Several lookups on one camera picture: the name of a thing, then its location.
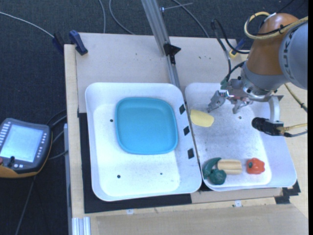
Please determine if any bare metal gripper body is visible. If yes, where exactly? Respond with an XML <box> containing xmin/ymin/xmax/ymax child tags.
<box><xmin>221</xmin><ymin>78</ymin><xmax>278</xmax><ymax>102</ymax></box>

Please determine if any yellow flat oval toy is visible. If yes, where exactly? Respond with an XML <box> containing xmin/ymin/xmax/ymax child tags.
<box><xmin>190</xmin><ymin>109</ymin><xmax>215</xmax><ymax>128</ymax></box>

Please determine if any white plastic tray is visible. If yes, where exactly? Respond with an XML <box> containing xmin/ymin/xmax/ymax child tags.
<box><xmin>85</xmin><ymin>82</ymin><xmax>203</xmax><ymax>202</ymax></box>
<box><xmin>184</xmin><ymin>82</ymin><xmax>298</xmax><ymax>192</ymax></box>

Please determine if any tan striped bread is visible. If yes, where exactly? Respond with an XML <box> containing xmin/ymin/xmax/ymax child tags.
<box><xmin>217</xmin><ymin>158</ymin><xmax>243</xmax><ymax>176</ymax></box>

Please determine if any orange bell pepper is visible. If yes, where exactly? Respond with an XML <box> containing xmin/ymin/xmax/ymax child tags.
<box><xmin>246</xmin><ymin>157</ymin><xmax>266</xmax><ymax>175</ymax></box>

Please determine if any green curved pepper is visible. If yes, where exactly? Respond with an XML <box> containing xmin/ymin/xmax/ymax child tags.
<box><xmin>201</xmin><ymin>157</ymin><xmax>222</xmax><ymax>180</ymax></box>

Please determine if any dark green bell pepper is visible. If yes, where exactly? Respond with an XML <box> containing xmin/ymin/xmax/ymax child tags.
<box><xmin>208</xmin><ymin>168</ymin><xmax>227</xmax><ymax>186</ymax></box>

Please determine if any blue plate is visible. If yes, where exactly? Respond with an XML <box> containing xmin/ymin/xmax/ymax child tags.
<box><xmin>114</xmin><ymin>96</ymin><xmax>179</xmax><ymax>156</ymax></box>

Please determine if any pale wood board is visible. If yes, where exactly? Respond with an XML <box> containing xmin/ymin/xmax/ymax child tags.
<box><xmin>74</xmin><ymin>32</ymin><xmax>284</xmax><ymax>204</ymax></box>

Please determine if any black cylinder on white bracket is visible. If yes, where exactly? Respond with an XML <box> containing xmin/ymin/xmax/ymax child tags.
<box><xmin>251</xmin><ymin>95</ymin><xmax>285</xmax><ymax>137</ymax></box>

